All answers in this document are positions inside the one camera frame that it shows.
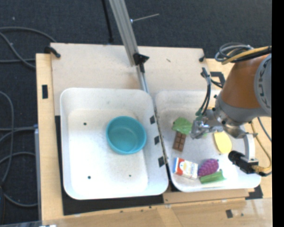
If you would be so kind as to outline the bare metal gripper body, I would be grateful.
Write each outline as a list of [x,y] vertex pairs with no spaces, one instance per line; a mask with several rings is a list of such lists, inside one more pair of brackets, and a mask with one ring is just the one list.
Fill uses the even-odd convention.
[[241,125],[232,120],[224,111],[220,109],[207,109],[201,120],[204,126],[199,128],[200,138],[208,133],[226,132],[235,139],[243,138],[247,132]]

